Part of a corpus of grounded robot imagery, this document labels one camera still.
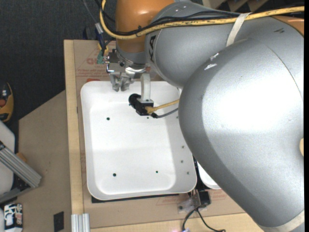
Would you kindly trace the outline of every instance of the black object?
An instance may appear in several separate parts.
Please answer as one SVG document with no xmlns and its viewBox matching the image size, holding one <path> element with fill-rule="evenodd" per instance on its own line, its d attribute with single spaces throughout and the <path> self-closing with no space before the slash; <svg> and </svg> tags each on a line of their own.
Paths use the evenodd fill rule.
<svg viewBox="0 0 309 232">
<path fill-rule="evenodd" d="M 64 212 L 54 214 L 54 232 L 64 229 Z"/>
<path fill-rule="evenodd" d="M 178 111 L 178 108 L 176 108 L 176 109 L 174 109 L 174 110 L 172 110 L 172 111 L 170 111 L 170 112 L 168 112 L 166 114 L 163 114 L 163 115 L 158 115 L 156 113 L 152 113 L 151 117 L 153 117 L 153 118 L 163 118 L 163 117 L 166 117 L 168 115 L 171 115 L 171 114 L 175 113 L 176 111 Z"/>
<path fill-rule="evenodd" d="M 129 104 L 136 110 L 136 112 L 141 116 L 149 116 L 146 106 L 154 107 L 154 103 L 152 101 L 140 102 L 138 99 L 141 98 L 139 94 L 131 94 L 129 97 Z"/>
<path fill-rule="evenodd" d="M 199 217 L 202 219 L 203 223 L 205 224 L 205 226 L 206 226 L 207 228 L 209 228 L 210 230 L 215 231 L 215 232 L 226 232 L 225 229 L 223 229 L 223 230 L 216 230 L 216 229 L 213 229 L 212 227 L 210 227 L 210 226 L 205 222 L 205 220 L 204 220 L 204 218 L 202 217 L 202 215 L 200 214 L 200 212 L 199 212 L 199 210 L 198 210 L 200 207 L 198 207 L 198 208 L 196 208 L 196 209 L 190 211 L 190 212 L 185 216 L 185 218 L 184 218 L 184 220 L 183 220 L 182 231 L 185 231 L 185 223 L 186 223 L 186 221 L 187 221 L 187 220 L 189 219 L 189 217 L 196 211 L 196 212 L 198 213 Z"/>
<path fill-rule="evenodd" d="M 133 198 L 122 198 L 122 199 L 112 199 L 112 200 L 100 200 L 91 196 L 91 203 L 107 203 L 107 202 L 117 202 L 117 201 L 126 201 L 126 200 L 139 200 L 139 199 L 150 199 L 158 197 L 167 197 L 167 196 L 178 196 L 179 194 L 161 194 L 161 195 L 149 195 L 149 196 L 139 196 Z"/>
</svg>

